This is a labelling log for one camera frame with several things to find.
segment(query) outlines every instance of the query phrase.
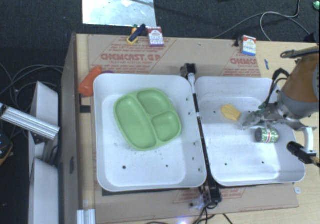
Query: orange object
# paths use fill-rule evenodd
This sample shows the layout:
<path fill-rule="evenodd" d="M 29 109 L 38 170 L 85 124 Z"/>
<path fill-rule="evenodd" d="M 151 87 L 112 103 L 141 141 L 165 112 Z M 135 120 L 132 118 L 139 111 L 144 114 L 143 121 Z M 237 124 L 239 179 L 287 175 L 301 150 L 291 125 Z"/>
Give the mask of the orange object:
<path fill-rule="evenodd" d="M 132 30 L 131 30 L 131 35 L 136 32 L 138 30 L 138 25 L 137 24 L 134 24 Z"/>
<path fill-rule="evenodd" d="M 313 85 L 314 72 L 318 64 L 319 54 L 303 56 L 282 88 L 285 95 L 297 102 L 319 102 Z"/>
<path fill-rule="evenodd" d="M 101 66 L 94 67 L 79 85 L 79 93 L 86 97 L 91 97 L 92 95 L 94 95 L 94 81 L 97 78 L 97 76 L 101 74 Z"/>

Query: metal bar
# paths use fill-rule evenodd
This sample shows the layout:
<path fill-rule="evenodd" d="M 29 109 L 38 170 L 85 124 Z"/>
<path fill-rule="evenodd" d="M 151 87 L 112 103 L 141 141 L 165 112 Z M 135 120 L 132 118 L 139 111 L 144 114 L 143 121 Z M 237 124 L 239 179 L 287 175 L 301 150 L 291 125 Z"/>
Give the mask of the metal bar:
<path fill-rule="evenodd" d="M 60 130 L 58 126 L 42 121 L 2 103 L 0 103 L 0 109 L 2 110 L 0 113 L 1 120 L 26 129 L 46 139 L 54 140 Z"/>
<path fill-rule="evenodd" d="M 218 204 L 219 202 L 222 201 L 222 197 L 221 197 L 221 193 L 220 193 L 220 188 L 211 173 L 211 167 L 210 167 L 210 163 L 209 163 L 209 156 L 208 156 L 208 152 L 207 152 L 206 140 L 205 140 L 205 135 L 204 135 L 204 131 L 202 128 L 201 115 L 200 115 L 197 93 L 196 93 L 196 88 L 195 88 L 196 72 L 197 72 L 197 69 L 196 69 L 195 64 L 185 64 L 180 70 L 181 76 L 186 78 L 189 81 L 189 83 L 191 85 L 192 93 L 193 93 L 194 107 L 195 107 L 196 117 L 197 117 L 197 121 L 198 121 L 202 149 L 203 149 L 203 155 L 204 155 L 204 161 L 205 161 L 205 166 L 206 166 L 206 171 L 207 171 L 207 183 L 209 186 L 210 201 L 212 203 Z"/>
<path fill-rule="evenodd" d="M 78 210 L 77 224 L 96 224 L 96 210 Z"/>

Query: black cable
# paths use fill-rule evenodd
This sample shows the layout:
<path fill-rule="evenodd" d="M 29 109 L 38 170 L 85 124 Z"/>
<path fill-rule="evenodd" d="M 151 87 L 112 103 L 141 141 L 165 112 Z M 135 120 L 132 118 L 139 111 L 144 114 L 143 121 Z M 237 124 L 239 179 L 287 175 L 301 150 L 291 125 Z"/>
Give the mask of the black cable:
<path fill-rule="evenodd" d="M 205 218 L 200 219 L 200 220 L 198 219 L 196 224 L 199 224 L 200 222 L 204 222 L 204 221 L 205 221 L 205 224 L 208 223 L 208 211 L 207 211 L 207 208 L 204 208 L 204 212 L 205 212 Z"/>
<path fill-rule="evenodd" d="M 10 140 L 12 140 L 14 137 L 18 136 L 19 134 L 21 134 L 23 131 L 20 130 L 18 132 L 16 132 L 14 135 L 11 135 Z"/>
<path fill-rule="evenodd" d="M 14 137 L 14 134 L 16 132 L 16 126 L 14 125 L 13 128 L 12 128 L 12 131 L 11 131 L 11 136 L 10 136 L 10 140 L 12 140 L 12 138 Z"/>
<path fill-rule="evenodd" d="M 230 224 L 233 224 L 232 221 L 228 218 L 227 215 L 223 214 L 223 216 L 226 218 L 226 220 L 227 220 Z"/>
<path fill-rule="evenodd" d="M 207 210 L 206 207 L 203 208 L 201 214 L 199 215 L 199 217 L 196 219 L 196 221 L 194 221 L 192 224 L 198 224 L 198 221 L 202 218 L 202 216 L 204 215 L 205 211 Z"/>
<path fill-rule="evenodd" d="M 290 74 L 289 74 L 287 71 L 285 71 L 283 68 L 279 68 L 279 69 L 277 69 L 277 70 L 273 73 L 273 75 L 272 75 L 272 84 L 271 84 L 271 86 L 270 86 L 270 91 L 269 91 L 268 97 L 266 98 L 266 100 L 265 100 L 265 102 L 264 102 L 264 104 L 263 104 L 263 108 L 264 108 L 264 109 L 265 109 L 265 108 L 268 106 L 268 104 L 269 104 L 271 95 L 272 95 L 272 93 L 274 92 L 274 90 L 275 90 L 275 88 L 276 88 L 276 84 L 277 84 L 279 81 L 281 81 L 281 80 L 286 80 L 286 79 L 287 79 L 287 78 L 280 78 L 280 79 L 277 80 L 277 78 L 278 78 L 278 76 L 279 76 L 280 74 L 284 74 L 287 78 L 290 76 Z"/>
<path fill-rule="evenodd" d="M 54 146 L 51 150 L 51 154 L 50 154 L 50 159 L 52 158 L 53 154 L 54 154 L 54 150 L 58 148 L 58 145 Z"/>
<path fill-rule="evenodd" d="M 20 75 L 20 73 L 24 72 L 27 69 L 33 68 L 33 67 L 37 67 L 36 69 L 27 72 L 26 74 L 22 75 L 21 77 L 17 78 L 18 75 Z M 20 80 L 24 79 L 25 77 L 27 77 L 28 75 L 40 71 L 40 70 L 44 70 L 44 69 L 53 69 L 57 72 L 59 72 L 60 74 L 62 74 L 62 71 L 59 70 L 62 69 L 63 67 L 61 66 L 48 66 L 48 65 L 33 65 L 33 66 L 28 66 L 23 68 L 22 70 L 20 70 L 12 79 L 12 82 L 0 92 L 0 95 L 2 95 L 4 92 L 6 92 L 8 89 L 10 89 L 12 86 L 14 86 L 17 82 L 19 82 Z"/>
<path fill-rule="evenodd" d="M 293 16 L 292 16 L 292 17 L 291 17 L 291 16 L 286 16 L 286 15 L 283 15 L 283 14 L 278 13 L 278 12 L 275 12 L 275 11 L 267 11 L 267 12 L 265 12 L 265 13 L 261 16 L 261 19 L 260 19 L 260 28 L 261 28 L 262 33 L 264 34 L 264 36 L 265 36 L 269 41 L 272 41 L 272 40 L 271 40 L 270 37 L 266 34 L 264 28 L 262 27 L 262 20 L 263 20 L 263 18 L 265 17 L 265 15 L 277 15 L 277 16 L 286 18 L 287 20 L 289 20 L 289 21 L 297 24 L 301 29 L 304 30 L 304 32 L 306 32 L 307 35 L 310 35 L 310 32 L 309 32 L 304 26 L 302 26 L 299 22 L 297 22 L 297 21 L 295 21 L 295 20 L 293 19 L 293 18 L 295 18 L 295 17 L 293 17 Z"/>
<path fill-rule="evenodd" d="M 53 90 L 57 87 L 55 84 L 50 83 L 50 82 L 43 82 L 43 81 L 41 81 L 41 83 L 44 84 L 44 85 L 47 85 L 47 86 L 52 87 Z M 37 84 L 37 82 L 30 82 L 30 83 L 27 83 L 27 84 L 25 84 L 24 86 L 22 86 L 18 91 L 14 91 L 14 102 L 13 102 L 13 103 L 14 103 L 14 105 L 15 105 L 15 107 L 16 107 L 17 109 L 23 110 L 23 109 L 19 106 L 19 103 L 18 103 L 18 97 L 19 97 L 20 93 L 21 93 L 23 90 L 25 90 L 27 87 L 32 86 L 32 85 L 36 85 L 36 84 Z"/>
<path fill-rule="evenodd" d="M 5 74 L 8 76 L 9 80 L 10 80 L 10 83 L 12 82 L 12 77 L 11 75 L 9 74 L 8 70 L 5 68 L 4 65 L 2 65 L 2 63 L 0 62 L 0 67 L 4 70 Z"/>
<path fill-rule="evenodd" d="M 244 19 L 243 21 L 240 21 L 239 23 L 237 23 L 237 24 L 234 25 L 233 27 L 231 27 L 231 28 L 227 29 L 226 31 L 224 31 L 224 32 L 216 35 L 215 37 L 212 37 L 211 39 L 217 39 L 217 38 L 223 36 L 224 34 L 228 33 L 229 31 L 235 29 L 236 27 L 240 26 L 242 23 L 245 23 L 245 22 L 247 22 L 247 21 L 249 21 L 249 20 L 251 20 L 251 19 L 253 19 L 253 18 L 255 18 L 255 17 L 261 16 L 261 15 L 263 15 L 263 14 L 264 14 L 264 12 L 261 12 L 261 13 L 255 14 L 255 15 L 253 15 L 253 16 L 250 16 L 249 18 L 246 18 L 246 19 Z"/>
<path fill-rule="evenodd" d="M 213 206 L 211 206 L 213 203 L 210 203 L 206 208 L 209 210 L 213 210 L 214 208 L 216 208 L 218 206 L 217 203 L 215 203 Z"/>
<path fill-rule="evenodd" d="M 216 216 L 216 215 L 213 214 L 213 215 L 210 216 L 210 217 L 207 217 L 207 218 L 205 218 L 205 219 L 201 219 L 197 224 L 199 224 L 199 223 L 201 223 L 201 222 L 204 222 L 204 221 L 206 221 L 205 223 L 207 224 L 207 223 L 208 223 L 208 220 L 213 219 L 215 216 Z"/>
<path fill-rule="evenodd" d="M 282 81 L 282 80 L 288 80 L 288 78 L 279 78 L 275 83 L 274 83 L 274 86 L 273 86 L 273 91 L 276 89 L 276 85 Z"/>
<path fill-rule="evenodd" d="M 151 222 L 148 222 L 146 224 L 168 224 L 168 223 L 165 223 L 165 222 L 159 222 L 159 221 L 151 221 Z"/>

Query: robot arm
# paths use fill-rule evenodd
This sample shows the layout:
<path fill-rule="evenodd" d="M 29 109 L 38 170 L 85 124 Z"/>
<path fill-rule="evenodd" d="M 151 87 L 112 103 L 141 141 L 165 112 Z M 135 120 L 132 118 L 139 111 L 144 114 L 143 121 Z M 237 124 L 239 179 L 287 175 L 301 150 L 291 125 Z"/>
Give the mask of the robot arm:
<path fill-rule="evenodd" d="M 278 69 L 272 77 L 269 96 L 259 107 L 252 112 L 243 123 L 243 128 L 266 123 L 274 125 L 283 123 L 295 131 L 304 133 L 305 146 L 290 142 L 287 149 L 305 164 L 315 164 L 319 167 L 317 152 L 313 151 L 313 129 L 303 125 L 300 119 L 319 112 L 319 46 L 301 51 L 286 51 L 281 54 L 286 59 L 301 58 L 293 72 L 289 75 L 282 68 Z M 287 81 L 280 91 L 277 91 L 277 101 L 269 103 L 271 94 L 276 88 L 277 78 L 280 74 L 287 76 Z"/>

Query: green bottle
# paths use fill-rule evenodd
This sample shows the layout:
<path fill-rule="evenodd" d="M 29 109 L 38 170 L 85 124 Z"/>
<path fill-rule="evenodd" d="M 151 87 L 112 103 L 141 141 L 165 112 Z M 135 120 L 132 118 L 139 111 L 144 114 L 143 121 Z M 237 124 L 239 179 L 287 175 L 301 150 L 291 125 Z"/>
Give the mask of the green bottle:
<path fill-rule="evenodd" d="M 320 10 L 320 2 L 319 1 L 314 2 L 313 7 L 317 10 Z"/>

